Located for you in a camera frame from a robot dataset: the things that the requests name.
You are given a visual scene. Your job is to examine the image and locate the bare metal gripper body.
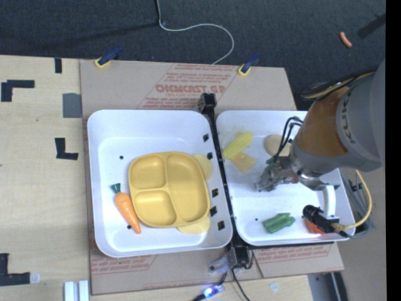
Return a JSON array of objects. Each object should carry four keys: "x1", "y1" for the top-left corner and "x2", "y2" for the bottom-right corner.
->
[{"x1": 267, "y1": 156, "x2": 324, "y2": 191}]

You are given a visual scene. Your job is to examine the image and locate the white plastic tray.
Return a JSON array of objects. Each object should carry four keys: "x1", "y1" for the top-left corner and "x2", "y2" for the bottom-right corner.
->
[
  {"x1": 86, "y1": 109, "x2": 234, "y2": 258},
  {"x1": 216, "y1": 110, "x2": 357, "y2": 247}
]

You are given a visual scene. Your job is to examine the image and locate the yellow cheese slice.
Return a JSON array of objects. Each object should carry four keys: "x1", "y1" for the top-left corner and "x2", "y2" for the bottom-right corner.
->
[{"x1": 231, "y1": 151, "x2": 258, "y2": 174}]

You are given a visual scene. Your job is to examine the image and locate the green beans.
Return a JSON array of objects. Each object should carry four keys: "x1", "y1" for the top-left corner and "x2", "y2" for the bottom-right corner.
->
[{"x1": 262, "y1": 212, "x2": 296, "y2": 234}]

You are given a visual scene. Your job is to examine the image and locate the thin black rod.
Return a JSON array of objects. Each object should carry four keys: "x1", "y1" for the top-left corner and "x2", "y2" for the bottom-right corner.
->
[{"x1": 207, "y1": 105, "x2": 242, "y2": 247}]

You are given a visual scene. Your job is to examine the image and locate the yellow corn cob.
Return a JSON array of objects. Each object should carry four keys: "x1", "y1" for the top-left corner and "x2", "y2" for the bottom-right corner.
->
[{"x1": 222, "y1": 132, "x2": 254, "y2": 161}]

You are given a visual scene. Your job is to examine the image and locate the orange-red toy piece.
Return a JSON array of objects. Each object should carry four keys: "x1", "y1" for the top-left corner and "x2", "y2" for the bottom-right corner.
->
[{"x1": 303, "y1": 217, "x2": 326, "y2": 235}]

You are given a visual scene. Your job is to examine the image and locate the yellow divided plate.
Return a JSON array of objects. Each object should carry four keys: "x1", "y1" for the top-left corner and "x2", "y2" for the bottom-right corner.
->
[{"x1": 127, "y1": 151, "x2": 211, "y2": 229}]

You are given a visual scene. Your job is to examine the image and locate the orange carrot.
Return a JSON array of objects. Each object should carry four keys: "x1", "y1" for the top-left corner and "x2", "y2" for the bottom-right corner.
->
[{"x1": 110, "y1": 182, "x2": 142, "y2": 235}]

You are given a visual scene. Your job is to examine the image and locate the brown cardboard board, red print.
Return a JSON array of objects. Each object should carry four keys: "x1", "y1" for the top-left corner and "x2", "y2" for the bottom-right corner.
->
[{"x1": 79, "y1": 58, "x2": 345, "y2": 296}]

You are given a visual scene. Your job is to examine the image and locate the black cylinder on white bracket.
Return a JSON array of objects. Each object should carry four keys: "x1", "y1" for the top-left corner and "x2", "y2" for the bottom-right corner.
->
[{"x1": 302, "y1": 183, "x2": 341, "y2": 233}]

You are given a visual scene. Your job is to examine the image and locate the black block with thin wires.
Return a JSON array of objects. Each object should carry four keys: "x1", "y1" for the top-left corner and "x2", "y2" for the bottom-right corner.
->
[
  {"x1": 226, "y1": 242, "x2": 252, "y2": 268},
  {"x1": 199, "y1": 93, "x2": 218, "y2": 115}
]

